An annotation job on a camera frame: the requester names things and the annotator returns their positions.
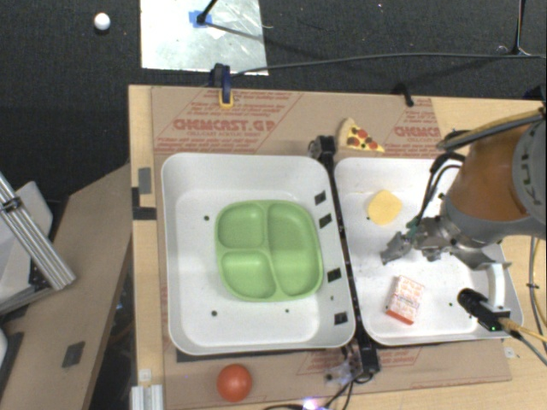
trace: yellow round object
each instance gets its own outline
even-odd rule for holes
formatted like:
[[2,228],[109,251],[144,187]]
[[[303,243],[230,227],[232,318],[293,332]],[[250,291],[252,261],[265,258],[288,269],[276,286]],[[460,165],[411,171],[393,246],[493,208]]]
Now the yellow round object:
[[377,225],[392,222],[403,207],[400,199],[388,190],[382,190],[368,204],[368,217]]

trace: cardboard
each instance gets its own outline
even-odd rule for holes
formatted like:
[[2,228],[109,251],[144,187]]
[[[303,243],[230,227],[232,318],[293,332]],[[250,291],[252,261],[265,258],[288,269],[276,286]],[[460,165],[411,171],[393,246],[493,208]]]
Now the cardboard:
[[[177,357],[166,327],[167,284],[159,179],[162,163],[170,154],[202,151],[306,155],[311,140],[318,135],[336,134],[339,123],[350,116],[386,148],[385,156],[431,158],[437,153],[434,144],[440,135],[451,130],[452,123],[457,121],[452,120],[455,116],[459,119],[464,117],[465,120],[459,123],[469,128],[537,107],[535,102],[417,97],[414,99],[417,106],[412,109],[406,106],[402,97],[396,96],[289,91],[235,90],[234,97],[234,108],[225,110],[218,106],[217,91],[207,88],[130,88],[132,138],[133,135],[136,138],[131,143],[132,186],[139,188],[140,169],[150,171],[154,186],[150,193],[141,196],[141,200],[145,198],[147,204],[156,209],[156,220],[146,223],[148,229],[152,229],[151,225],[156,225],[157,229],[157,237],[142,239],[142,243],[135,244],[135,254],[142,261],[142,268],[136,266],[135,271],[143,274],[143,282],[150,283],[144,275],[152,273],[159,281],[158,298],[138,299],[141,305],[147,304],[147,314],[141,316],[144,322],[139,324],[137,321],[137,335],[144,336],[143,344],[138,343],[141,354],[138,356],[138,369],[151,374],[139,383],[164,384],[168,410],[228,404],[216,392],[215,379],[220,369],[232,362],[244,364],[254,378],[250,396],[240,403],[241,406],[254,402],[256,404],[249,408],[263,408],[263,402],[267,401],[333,395],[337,387],[326,382],[325,371],[343,360],[339,349],[212,360]],[[374,152],[341,149],[337,159],[356,155],[381,156]],[[154,302],[155,306],[150,307],[148,302]],[[145,328],[158,323],[162,323],[162,335],[149,336]],[[382,349],[380,359],[381,373],[370,384],[354,389],[354,394],[364,394],[362,398],[354,398],[356,402],[391,402],[393,394],[400,393],[389,392],[385,399],[376,399],[367,398],[370,392],[434,390],[463,384],[490,384],[489,387],[504,390],[507,386],[498,387],[492,383],[511,378],[503,345],[499,341]],[[151,363],[156,363],[156,368],[150,369]],[[441,402],[438,408],[453,408],[454,394]]]
[[129,173],[70,196],[54,246],[77,279],[3,326],[23,338],[0,409],[89,407],[129,262]]

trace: orange ball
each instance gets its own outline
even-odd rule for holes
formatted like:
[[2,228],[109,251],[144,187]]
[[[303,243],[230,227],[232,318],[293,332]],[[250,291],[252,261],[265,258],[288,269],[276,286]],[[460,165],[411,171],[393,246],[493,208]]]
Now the orange ball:
[[241,365],[226,366],[216,379],[217,390],[229,402],[243,400],[249,394],[252,384],[249,371]]

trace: pizza slice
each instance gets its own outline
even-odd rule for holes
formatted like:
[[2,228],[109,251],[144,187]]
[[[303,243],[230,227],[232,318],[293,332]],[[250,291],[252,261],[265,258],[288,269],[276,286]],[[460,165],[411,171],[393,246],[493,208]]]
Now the pizza slice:
[[374,141],[367,131],[360,128],[353,119],[345,119],[338,131],[338,147],[355,150],[384,152],[384,148]]

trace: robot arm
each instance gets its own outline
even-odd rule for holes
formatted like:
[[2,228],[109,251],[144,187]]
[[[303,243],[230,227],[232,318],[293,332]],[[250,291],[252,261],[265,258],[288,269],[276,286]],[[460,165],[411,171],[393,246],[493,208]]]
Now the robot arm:
[[500,262],[497,243],[504,237],[545,239],[544,114],[543,109],[532,124],[477,139],[440,214],[419,215],[407,233],[398,232],[381,253],[384,264],[418,249],[430,261],[449,252],[477,269]]

